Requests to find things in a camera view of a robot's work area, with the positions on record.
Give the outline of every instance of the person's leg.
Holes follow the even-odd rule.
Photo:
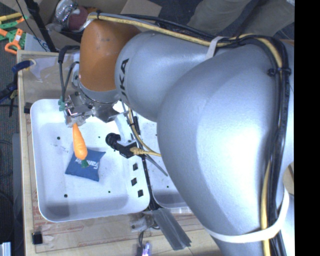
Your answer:
[[[274,36],[295,22],[295,7],[286,0],[267,0],[257,5],[244,24],[241,34]]]
[[[242,13],[251,0],[203,0],[195,9],[188,26],[211,35],[221,32]]]

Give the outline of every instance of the blue pouch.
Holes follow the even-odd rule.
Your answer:
[[[86,161],[88,162],[88,166],[83,168],[81,166],[81,160],[76,158],[75,153],[71,157],[68,167],[66,168],[65,174],[75,175],[83,178],[87,178],[93,181],[99,181],[99,163],[100,159],[104,156],[106,152],[95,151],[91,149],[87,149],[88,154],[86,156]]]

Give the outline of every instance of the carrot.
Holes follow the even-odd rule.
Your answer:
[[[75,157],[81,160],[82,167],[87,167],[89,165],[86,161],[88,150],[77,123],[74,123],[72,126],[72,138]]]

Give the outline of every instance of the gray carpet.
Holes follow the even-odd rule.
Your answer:
[[[187,24],[197,4],[201,0],[151,0],[160,6],[162,11],[160,18],[170,20],[180,24]],[[245,17],[250,13],[253,4],[257,0],[253,0],[248,4],[243,14],[233,24],[223,31],[223,36],[232,36],[237,28],[241,25]],[[0,16],[15,13],[12,9],[0,3]],[[278,39],[295,39],[295,24],[291,24],[279,31],[276,35]],[[13,81],[14,74],[11,68],[16,64],[16,56],[5,52],[6,40],[0,41],[0,89]],[[0,243],[3,241],[12,241],[13,230],[13,152],[12,137],[13,134],[19,132],[19,116],[18,109],[13,109],[12,117],[9,117],[10,101],[6,99],[0,104]]]

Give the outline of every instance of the tray hole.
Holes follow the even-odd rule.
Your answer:
[[[134,186],[137,184],[137,178],[131,180],[131,185]]]
[[[137,169],[138,169],[138,164],[135,163],[135,164],[132,166],[132,168],[133,168],[134,171],[137,170]]]
[[[142,190],[142,189],[140,189],[139,191],[138,191],[138,198],[139,197],[142,197],[144,195],[144,191]]]

